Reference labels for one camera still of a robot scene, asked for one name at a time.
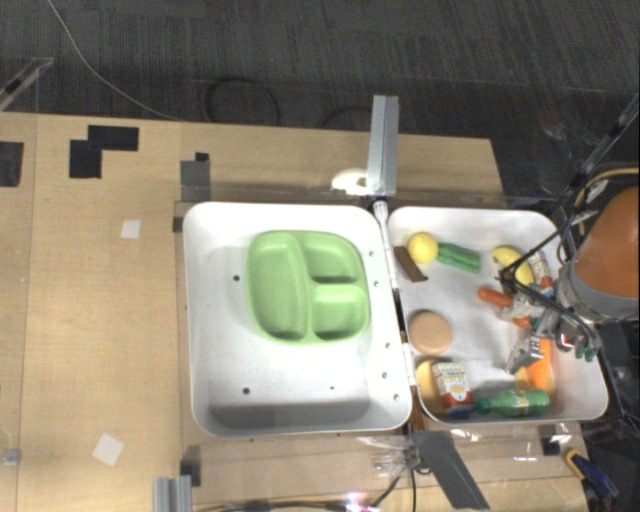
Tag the orange toy wedge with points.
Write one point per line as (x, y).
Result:
(542, 372)

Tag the yellow banana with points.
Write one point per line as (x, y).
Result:
(507, 256)

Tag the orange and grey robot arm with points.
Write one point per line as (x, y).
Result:
(612, 240)

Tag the tan round biscuit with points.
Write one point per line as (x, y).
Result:
(430, 332)

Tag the green ribbed vegetable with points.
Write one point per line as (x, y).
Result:
(459, 257)

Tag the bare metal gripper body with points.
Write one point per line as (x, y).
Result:
(560, 330)

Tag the green plastic bottle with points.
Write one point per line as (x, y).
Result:
(515, 403)

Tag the orange and white carton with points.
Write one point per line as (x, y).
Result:
(452, 387)

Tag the white plastic tray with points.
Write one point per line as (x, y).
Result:
(475, 330)
(300, 380)

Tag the white printed packet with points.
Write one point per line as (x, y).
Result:
(541, 267)

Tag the green divided plate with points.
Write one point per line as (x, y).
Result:
(280, 285)

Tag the white and orange packet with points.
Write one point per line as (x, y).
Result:
(520, 309)

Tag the orange carrot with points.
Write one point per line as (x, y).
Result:
(494, 296)

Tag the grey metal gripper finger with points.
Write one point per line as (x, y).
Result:
(525, 356)

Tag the yellow round bread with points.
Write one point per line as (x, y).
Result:
(424, 382)

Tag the yellow lemon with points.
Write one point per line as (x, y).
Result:
(422, 248)

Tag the brown chocolate bar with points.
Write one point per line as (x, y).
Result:
(409, 265)

